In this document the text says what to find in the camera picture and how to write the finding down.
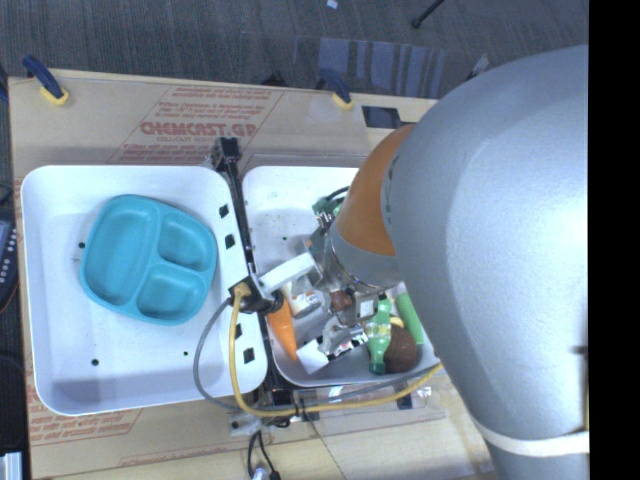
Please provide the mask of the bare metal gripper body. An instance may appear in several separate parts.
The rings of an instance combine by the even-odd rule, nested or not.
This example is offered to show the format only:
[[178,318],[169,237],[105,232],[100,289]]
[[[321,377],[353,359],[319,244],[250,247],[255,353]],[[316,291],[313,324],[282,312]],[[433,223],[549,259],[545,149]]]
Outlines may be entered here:
[[306,242],[315,266],[311,284],[329,297],[329,311],[351,327],[371,318],[378,296],[400,282],[396,257],[347,242],[335,228],[319,228]]

